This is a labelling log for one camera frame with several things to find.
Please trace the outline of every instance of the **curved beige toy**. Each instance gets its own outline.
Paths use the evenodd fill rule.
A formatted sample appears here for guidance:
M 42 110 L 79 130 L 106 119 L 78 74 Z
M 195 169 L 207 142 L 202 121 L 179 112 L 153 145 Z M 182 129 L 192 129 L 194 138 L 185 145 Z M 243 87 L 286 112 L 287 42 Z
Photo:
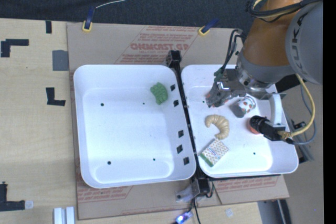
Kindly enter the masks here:
M 219 130 L 220 133 L 215 134 L 215 137 L 218 139 L 224 139 L 229 135 L 229 121 L 220 115 L 209 115 L 205 118 L 205 126 L 208 128 L 211 124 L 214 124 Z

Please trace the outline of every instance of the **green object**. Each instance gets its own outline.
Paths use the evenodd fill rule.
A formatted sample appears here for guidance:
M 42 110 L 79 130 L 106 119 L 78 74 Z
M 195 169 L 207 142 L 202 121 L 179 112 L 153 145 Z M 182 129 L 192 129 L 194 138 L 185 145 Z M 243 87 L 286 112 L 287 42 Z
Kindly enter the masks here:
M 151 92 L 154 94 L 157 104 L 162 104 L 168 99 L 167 89 L 159 82 L 151 87 Z

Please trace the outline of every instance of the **yellow clip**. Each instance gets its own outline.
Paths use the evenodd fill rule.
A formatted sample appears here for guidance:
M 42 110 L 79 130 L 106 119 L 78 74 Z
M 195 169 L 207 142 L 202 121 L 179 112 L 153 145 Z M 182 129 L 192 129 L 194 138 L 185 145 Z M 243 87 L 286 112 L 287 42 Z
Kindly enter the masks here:
M 90 27 L 89 27 L 89 29 L 85 29 L 85 22 L 86 22 L 86 21 L 84 21 L 83 26 L 82 26 L 82 30 L 83 30 L 83 32 L 86 32 L 86 33 L 91 32 L 92 22 L 90 23 Z
M 203 26 L 203 27 L 201 27 L 199 30 L 198 30 L 198 34 L 200 35 L 200 36 L 205 36 L 206 34 L 208 34 L 209 33 L 209 31 L 210 31 L 210 29 L 207 31 L 207 32 L 205 32 L 205 33 L 203 33 L 202 32 L 202 29 L 204 28 L 205 26 Z

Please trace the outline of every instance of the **empty white tray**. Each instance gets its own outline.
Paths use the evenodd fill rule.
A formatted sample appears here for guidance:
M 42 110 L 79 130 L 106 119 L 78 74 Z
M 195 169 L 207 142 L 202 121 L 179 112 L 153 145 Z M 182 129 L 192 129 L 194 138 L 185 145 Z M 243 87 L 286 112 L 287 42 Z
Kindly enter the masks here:
M 213 82 L 213 73 L 221 65 L 191 65 L 182 70 L 182 81 L 186 102 L 193 130 L 197 153 L 200 154 L 215 138 L 218 128 L 211 124 L 205 126 L 205 118 L 211 114 L 222 115 L 229 120 L 229 136 L 222 142 L 229 148 L 213 167 L 202 158 L 198 158 L 203 172 L 213 178 L 261 176 L 292 173 L 298 167 L 298 156 L 293 145 L 283 141 L 272 142 L 261 134 L 253 134 L 247 127 L 249 119 L 254 115 L 266 116 L 270 119 L 270 103 L 267 100 L 256 100 L 257 106 L 243 118 L 237 118 L 230 106 L 239 98 L 229 100 L 218 108 L 209 108 L 205 97 Z M 273 86 L 269 92 L 276 92 Z
M 150 88 L 162 83 L 158 105 Z M 196 163 L 175 73 L 155 65 L 86 65 L 74 75 L 80 168 L 94 188 L 190 178 Z

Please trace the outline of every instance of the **cardboard sheet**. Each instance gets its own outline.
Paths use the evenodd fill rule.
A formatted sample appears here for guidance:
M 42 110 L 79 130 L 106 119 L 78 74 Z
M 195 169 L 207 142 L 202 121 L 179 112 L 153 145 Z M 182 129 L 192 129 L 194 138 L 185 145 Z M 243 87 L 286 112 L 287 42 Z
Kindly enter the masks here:
M 232 29 L 212 28 L 206 36 L 200 36 L 197 27 L 94 24 L 89 33 L 84 33 L 81 28 L 82 23 L 67 24 L 78 218 L 92 219 L 188 208 L 188 203 L 176 202 L 175 192 L 185 189 L 189 180 L 107 189 L 90 188 L 84 183 L 79 166 L 73 75 L 78 67 L 87 64 L 165 64 L 170 50 L 181 52 L 181 68 L 187 65 L 222 64 Z M 236 57 L 233 56 L 229 63 L 235 62 Z M 212 198 L 200 200 L 198 206 L 289 196 L 281 175 L 219 180 L 214 184 L 216 193 Z

